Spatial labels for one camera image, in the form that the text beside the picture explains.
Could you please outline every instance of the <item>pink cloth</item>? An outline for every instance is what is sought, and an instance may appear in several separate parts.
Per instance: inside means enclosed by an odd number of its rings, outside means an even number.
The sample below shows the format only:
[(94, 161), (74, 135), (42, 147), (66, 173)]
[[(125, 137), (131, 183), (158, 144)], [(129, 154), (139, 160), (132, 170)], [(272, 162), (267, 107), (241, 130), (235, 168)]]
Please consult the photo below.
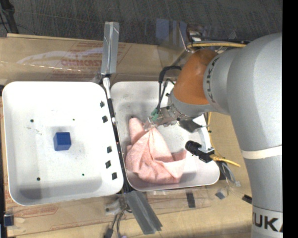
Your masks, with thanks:
[(156, 128), (146, 132), (143, 125), (137, 118), (129, 120), (132, 145), (127, 146), (127, 170), (151, 183), (180, 182), (187, 151), (171, 154), (160, 132)]

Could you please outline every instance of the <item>blue block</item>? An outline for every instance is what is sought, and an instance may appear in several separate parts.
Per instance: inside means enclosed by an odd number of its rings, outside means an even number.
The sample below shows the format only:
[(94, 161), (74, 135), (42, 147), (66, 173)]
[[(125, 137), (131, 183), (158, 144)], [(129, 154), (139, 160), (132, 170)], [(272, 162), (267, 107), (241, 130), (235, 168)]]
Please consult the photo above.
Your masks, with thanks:
[(53, 141), (55, 151), (69, 150), (72, 144), (69, 132), (56, 132)]

